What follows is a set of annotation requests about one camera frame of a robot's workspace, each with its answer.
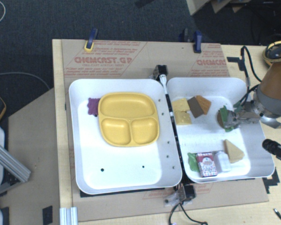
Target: green object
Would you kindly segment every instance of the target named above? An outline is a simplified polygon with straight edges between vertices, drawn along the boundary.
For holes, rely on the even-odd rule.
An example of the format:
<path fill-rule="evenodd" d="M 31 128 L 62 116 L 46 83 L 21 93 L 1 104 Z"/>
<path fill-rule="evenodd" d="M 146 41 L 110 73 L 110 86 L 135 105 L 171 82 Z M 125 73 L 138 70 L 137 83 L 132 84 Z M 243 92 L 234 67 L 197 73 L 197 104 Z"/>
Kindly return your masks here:
<path fill-rule="evenodd" d="M 194 172 L 200 172 L 198 163 L 197 163 L 197 159 L 196 159 L 196 154 L 189 152 L 187 155 L 188 155 L 188 163 L 189 163 L 190 169 Z"/>
<path fill-rule="evenodd" d="M 228 119 L 228 110 L 227 110 L 226 106 L 220 108 L 220 114 L 221 114 L 223 124 L 225 124 L 225 122 L 227 122 L 227 119 Z M 225 131 L 231 132 L 233 129 L 234 129 L 234 127 L 225 128 Z"/>

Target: cardboard sheet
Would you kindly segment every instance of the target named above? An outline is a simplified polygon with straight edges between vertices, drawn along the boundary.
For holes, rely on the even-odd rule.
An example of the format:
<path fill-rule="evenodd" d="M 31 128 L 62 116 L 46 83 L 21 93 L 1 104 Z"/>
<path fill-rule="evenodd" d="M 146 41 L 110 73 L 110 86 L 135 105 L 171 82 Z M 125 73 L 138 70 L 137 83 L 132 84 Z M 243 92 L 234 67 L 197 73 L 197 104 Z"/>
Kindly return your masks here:
<path fill-rule="evenodd" d="M 173 77 L 229 77 L 220 44 L 202 44 L 194 53 L 192 43 L 94 41 L 91 53 L 85 40 L 62 40 L 64 81 L 73 205 L 79 221 L 120 218 L 169 212 L 164 198 L 173 188 L 81 197 L 75 181 L 74 145 L 68 89 L 80 78 L 150 78 L 156 65 L 167 65 Z M 186 209 L 201 209 L 268 201 L 262 179 L 194 184 L 197 198 Z"/>

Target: purple object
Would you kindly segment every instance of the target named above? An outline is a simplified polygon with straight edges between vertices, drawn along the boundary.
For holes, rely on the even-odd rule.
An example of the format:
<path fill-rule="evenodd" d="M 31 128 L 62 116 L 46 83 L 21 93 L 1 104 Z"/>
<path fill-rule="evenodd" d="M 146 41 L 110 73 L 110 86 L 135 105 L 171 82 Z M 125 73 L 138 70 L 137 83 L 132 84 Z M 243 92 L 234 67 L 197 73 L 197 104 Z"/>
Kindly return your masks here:
<path fill-rule="evenodd" d="M 99 98 L 89 98 L 88 108 L 89 108 L 89 115 L 98 116 L 98 106 L 99 106 Z"/>

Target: small box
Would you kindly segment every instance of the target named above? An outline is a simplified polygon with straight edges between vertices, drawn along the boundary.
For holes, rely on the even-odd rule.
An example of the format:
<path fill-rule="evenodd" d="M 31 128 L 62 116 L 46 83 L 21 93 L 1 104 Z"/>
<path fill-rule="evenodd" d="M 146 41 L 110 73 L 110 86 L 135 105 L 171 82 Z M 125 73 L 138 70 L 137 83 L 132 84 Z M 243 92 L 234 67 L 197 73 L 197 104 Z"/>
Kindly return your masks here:
<path fill-rule="evenodd" d="M 214 157 L 211 152 L 197 153 L 196 159 L 202 177 L 213 177 L 217 175 Z"/>

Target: wooden table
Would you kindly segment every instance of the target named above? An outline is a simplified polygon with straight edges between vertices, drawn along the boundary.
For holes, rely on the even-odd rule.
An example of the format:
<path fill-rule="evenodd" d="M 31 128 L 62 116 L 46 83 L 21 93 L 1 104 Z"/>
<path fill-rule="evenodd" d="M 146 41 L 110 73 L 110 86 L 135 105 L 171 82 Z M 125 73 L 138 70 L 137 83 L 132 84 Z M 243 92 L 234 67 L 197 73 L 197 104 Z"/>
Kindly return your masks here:
<path fill-rule="evenodd" d="M 54 90 L 55 90 L 55 106 L 56 106 L 56 129 L 57 129 L 57 146 L 58 146 L 58 166 L 59 166 L 59 196 L 60 207 L 70 208 L 73 206 L 70 178 L 70 163 L 67 137 L 67 115 L 65 111 L 65 87 L 63 76 L 63 55 L 62 41 L 54 39 L 53 46 L 53 67 L 54 67 Z M 222 45 L 225 57 L 239 57 L 240 45 Z M 264 47 L 248 46 L 254 64 L 255 72 L 259 77 L 263 78 L 268 67 L 262 60 L 262 51 Z M 244 80 L 244 73 L 238 70 L 235 63 L 228 63 L 227 67 L 231 77 L 237 77 Z M 248 67 L 249 76 L 251 78 L 251 86 L 258 84 L 254 79 L 251 70 Z M 277 141 L 281 144 L 281 130 L 272 129 L 263 125 L 266 138 Z M 199 221 L 207 221 L 210 225 L 230 224 L 230 225 L 272 225 L 281 224 L 281 221 L 275 215 L 273 209 L 276 208 L 281 213 L 281 161 L 274 156 L 274 163 L 280 178 L 277 186 L 270 187 L 269 202 L 237 205 L 221 208 L 193 210 L 189 215 Z M 115 218 L 100 221 L 80 222 L 82 225 L 166 225 L 168 221 L 168 213 L 144 215 L 137 217 Z M 183 214 L 177 212 L 173 215 L 172 221 L 179 225 L 192 224 L 191 221 Z"/>

